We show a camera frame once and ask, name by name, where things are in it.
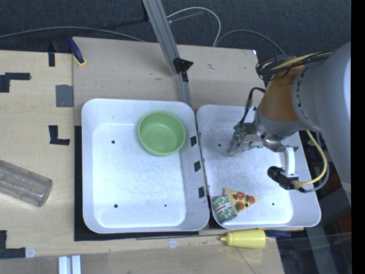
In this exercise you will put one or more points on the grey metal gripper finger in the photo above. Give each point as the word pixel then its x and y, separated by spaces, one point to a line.
pixel 244 147
pixel 233 147

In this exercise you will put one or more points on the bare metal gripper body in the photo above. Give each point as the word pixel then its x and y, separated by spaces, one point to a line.
pixel 251 136

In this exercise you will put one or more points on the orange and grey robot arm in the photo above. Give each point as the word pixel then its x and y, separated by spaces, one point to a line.
pixel 322 96

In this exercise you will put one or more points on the white plastic tray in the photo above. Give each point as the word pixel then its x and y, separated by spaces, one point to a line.
pixel 251 170
pixel 137 181

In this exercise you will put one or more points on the toy pizza slice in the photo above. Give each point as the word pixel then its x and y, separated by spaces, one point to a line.
pixel 242 200

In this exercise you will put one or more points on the green can with red stripe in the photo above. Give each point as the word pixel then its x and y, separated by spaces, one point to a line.
pixel 223 208

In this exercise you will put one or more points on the green bowl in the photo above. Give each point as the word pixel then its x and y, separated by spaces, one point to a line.
pixel 161 134

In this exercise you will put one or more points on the yellow squeeze bottle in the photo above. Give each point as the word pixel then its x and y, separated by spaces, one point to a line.
pixel 246 238

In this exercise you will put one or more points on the black cylinder on white bracket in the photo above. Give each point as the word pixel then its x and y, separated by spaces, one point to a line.
pixel 280 177

